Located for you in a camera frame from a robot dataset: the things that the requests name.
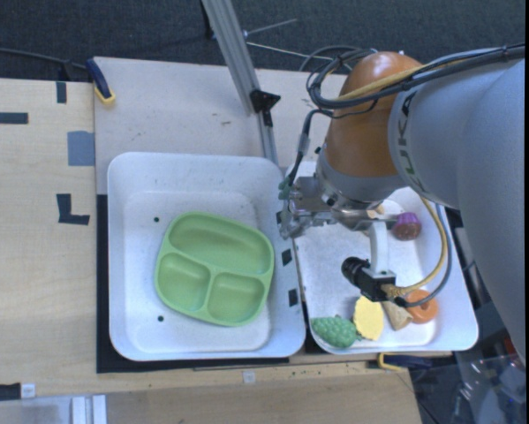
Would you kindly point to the white plastic tray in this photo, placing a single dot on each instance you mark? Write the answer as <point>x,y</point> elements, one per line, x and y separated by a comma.
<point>330,276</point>
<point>136,254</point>

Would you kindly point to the green grapes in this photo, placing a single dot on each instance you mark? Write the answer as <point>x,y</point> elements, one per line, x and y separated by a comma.
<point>334,331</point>

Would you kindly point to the black cylinder on white bracket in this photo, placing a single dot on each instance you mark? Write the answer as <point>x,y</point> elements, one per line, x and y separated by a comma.
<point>378,283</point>

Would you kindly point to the purple cupcake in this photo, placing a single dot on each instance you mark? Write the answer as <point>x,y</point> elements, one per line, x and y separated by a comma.
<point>407,228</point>

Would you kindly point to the yellow pineapple slice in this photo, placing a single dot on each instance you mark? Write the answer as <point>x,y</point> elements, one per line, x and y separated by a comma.
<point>369,320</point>

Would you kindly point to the orange doughnut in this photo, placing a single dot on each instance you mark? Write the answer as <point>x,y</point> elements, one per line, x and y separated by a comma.
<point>425,314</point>

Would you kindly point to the beige cone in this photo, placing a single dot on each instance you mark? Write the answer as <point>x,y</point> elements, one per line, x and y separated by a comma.
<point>397,318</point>

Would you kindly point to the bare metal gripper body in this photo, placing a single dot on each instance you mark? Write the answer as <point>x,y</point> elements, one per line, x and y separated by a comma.
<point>310,201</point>

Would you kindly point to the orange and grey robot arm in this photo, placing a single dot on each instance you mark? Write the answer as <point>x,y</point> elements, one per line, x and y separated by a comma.
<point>458,148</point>

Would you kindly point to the green divided plate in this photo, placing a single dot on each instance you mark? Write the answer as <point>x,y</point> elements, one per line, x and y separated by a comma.
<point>215,254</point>

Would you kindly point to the pale wood board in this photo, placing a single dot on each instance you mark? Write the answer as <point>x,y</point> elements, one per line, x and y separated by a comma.
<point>171,108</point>

